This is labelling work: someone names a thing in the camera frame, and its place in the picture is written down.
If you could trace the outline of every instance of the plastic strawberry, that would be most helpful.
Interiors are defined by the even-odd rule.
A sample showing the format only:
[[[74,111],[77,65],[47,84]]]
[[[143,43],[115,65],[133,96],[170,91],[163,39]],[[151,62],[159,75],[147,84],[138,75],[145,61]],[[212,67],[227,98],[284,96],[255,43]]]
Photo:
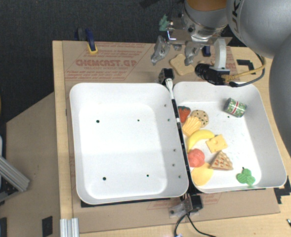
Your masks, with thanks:
[[[189,116],[191,110],[189,107],[186,106],[178,106],[178,113],[179,113],[179,118],[180,122],[184,123]]]

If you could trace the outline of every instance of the hinged tray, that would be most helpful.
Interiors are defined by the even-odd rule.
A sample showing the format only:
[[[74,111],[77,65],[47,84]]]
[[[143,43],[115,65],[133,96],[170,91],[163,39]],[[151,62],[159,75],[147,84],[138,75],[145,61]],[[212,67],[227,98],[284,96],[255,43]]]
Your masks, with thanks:
[[[233,170],[215,170],[204,193],[282,186],[286,171],[258,90],[179,82],[178,106],[204,110],[205,128],[222,134]],[[223,111],[229,98],[246,103],[237,118]],[[79,83],[70,91],[76,187],[88,204],[180,197],[188,189],[185,159],[168,90],[158,83]],[[206,162],[214,154],[205,141],[196,145]],[[240,184],[242,168],[252,171],[253,186]]]
[[[76,187],[88,204],[179,197],[188,177],[168,90],[79,83],[70,91]]]

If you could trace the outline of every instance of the plastic pizza slice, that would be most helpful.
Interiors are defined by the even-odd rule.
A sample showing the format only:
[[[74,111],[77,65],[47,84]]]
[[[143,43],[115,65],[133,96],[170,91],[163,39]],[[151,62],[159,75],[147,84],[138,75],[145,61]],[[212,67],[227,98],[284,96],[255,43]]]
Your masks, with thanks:
[[[228,158],[228,156],[223,151],[220,151],[214,158],[210,167],[219,170],[232,170],[233,164]]]

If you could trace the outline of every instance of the dark carpet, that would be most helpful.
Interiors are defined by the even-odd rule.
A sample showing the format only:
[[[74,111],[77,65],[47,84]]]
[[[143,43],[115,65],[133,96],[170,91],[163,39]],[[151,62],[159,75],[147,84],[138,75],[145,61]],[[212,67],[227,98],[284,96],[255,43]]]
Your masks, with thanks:
[[[0,0],[0,123],[54,91],[53,40],[74,40],[76,28],[89,27],[96,41],[155,43],[169,8],[169,0]]]

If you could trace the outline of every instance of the cardboard sheet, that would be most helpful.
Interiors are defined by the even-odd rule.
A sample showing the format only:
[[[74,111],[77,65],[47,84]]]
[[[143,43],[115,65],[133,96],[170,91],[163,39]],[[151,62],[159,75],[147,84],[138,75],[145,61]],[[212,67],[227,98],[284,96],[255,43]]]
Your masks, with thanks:
[[[183,51],[171,48],[166,58],[153,66],[150,57],[154,44],[97,42],[96,45],[98,53],[90,55],[86,42],[63,41],[73,217],[79,218],[81,233],[173,224],[177,218],[170,218],[168,209],[178,204],[179,198],[82,207],[76,192],[69,92],[79,82],[157,82],[162,68],[171,68],[169,60]],[[213,46],[210,51],[211,57],[200,53],[194,62],[211,64],[214,61]],[[226,67],[236,72],[230,47],[227,47]],[[194,72],[183,76],[174,73],[174,83],[201,80]],[[273,189],[201,194],[201,197],[204,208],[192,217],[194,221],[280,212]]]

